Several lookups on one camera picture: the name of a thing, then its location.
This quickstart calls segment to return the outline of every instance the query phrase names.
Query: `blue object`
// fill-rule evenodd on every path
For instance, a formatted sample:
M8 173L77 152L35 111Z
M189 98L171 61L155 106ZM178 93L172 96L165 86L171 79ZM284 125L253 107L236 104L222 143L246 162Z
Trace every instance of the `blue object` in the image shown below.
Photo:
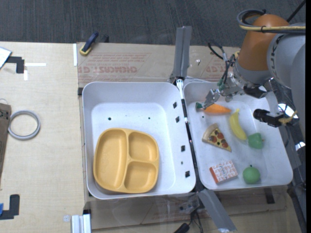
M2 211L3 211L3 203L0 203L0 216L2 214Z
M86 52L86 51L91 47L92 43L95 42L95 40L96 40L96 38L98 37L98 35L99 35L99 33L98 33L97 31L95 31L95 32L91 35L91 37L87 40L87 42L85 43L85 45L84 45L84 47L83 47L83 49L82 49L83 52Z

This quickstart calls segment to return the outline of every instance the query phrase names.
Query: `toy banana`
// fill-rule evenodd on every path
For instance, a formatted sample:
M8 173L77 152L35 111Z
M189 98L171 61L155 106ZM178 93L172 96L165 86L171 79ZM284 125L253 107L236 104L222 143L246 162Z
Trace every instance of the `toy banana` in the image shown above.
M246 133L239 123L239 109L237 109L229 118L230 127L234 135L240 140L247 140Z

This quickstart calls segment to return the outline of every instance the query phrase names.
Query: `toy pizza slice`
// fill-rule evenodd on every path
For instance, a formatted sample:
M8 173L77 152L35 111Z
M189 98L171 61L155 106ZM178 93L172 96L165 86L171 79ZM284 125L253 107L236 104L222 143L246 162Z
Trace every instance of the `toy pizza slice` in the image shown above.
M227 143L224 134L219 130L217 123L210 125L205 130L202 141L231 152L231 147Z

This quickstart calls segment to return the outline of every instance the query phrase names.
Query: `green toy apple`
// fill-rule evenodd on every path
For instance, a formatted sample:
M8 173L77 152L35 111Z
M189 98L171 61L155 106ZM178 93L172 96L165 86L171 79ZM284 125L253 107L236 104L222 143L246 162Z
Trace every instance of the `green toy apple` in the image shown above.
M247 184L255 184L260 179L260 173L257 168L250 165L249 167L244 169L243 179Z

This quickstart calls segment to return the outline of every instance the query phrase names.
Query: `wooden table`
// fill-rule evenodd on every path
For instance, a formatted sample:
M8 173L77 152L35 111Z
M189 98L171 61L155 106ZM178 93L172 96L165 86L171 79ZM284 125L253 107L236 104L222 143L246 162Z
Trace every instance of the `wooden table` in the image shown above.
M31 110L41 121L39 134L26 141L8 136L0 203L9 209L9 197L20 195L19 215L0 220L0 232L69 233L68 216L81 215L85 204L80 129L78 76L73 44L0 42L25 63L46 63L28 67L28 80L15 73L14 64L0 70L0 98L12 112ZM12 128L30 133L35 121L20 116ZM265 213L234 215L239 232L300 232L290 197L284 195L286 209ZM99 232L173 232L182 222L132 226ZM202 220L205 232L218 232L210 218ZM195 224L190 232L198 232Z

